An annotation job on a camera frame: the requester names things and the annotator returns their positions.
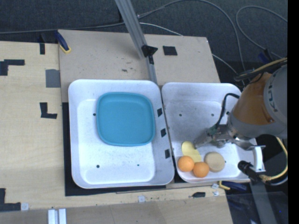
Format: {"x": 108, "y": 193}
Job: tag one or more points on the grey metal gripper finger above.
{"x": 220, "y": 144}
{"x": 202, "y": 141}

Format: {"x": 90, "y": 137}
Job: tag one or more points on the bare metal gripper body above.
{"x": 222, "y": 133}

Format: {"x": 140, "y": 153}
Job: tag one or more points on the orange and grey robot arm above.
{"x": 254, "y": 106}

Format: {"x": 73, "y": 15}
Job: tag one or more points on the yellow banana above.
{"x": 189, "y": 150}

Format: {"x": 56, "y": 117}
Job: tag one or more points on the beige round bread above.
{"x": 215, "y": 161}

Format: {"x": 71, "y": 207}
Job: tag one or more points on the orange fruit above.
{"x": 186, "y": 163}
{"x": 201, "y": 170}

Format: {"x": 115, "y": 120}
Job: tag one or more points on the white plastic tray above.
{"x": 116, "y": 164}
{"x": 194, "y": 106}

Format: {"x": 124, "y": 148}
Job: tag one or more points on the blue plate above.
{"x": 125, "y": 119}

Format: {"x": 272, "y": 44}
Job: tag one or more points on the brown cardboard board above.
{"x": 102, "y": 55}

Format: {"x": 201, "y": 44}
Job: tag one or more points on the black cylinder on white bracket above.
{"x": 248, "y": 168}

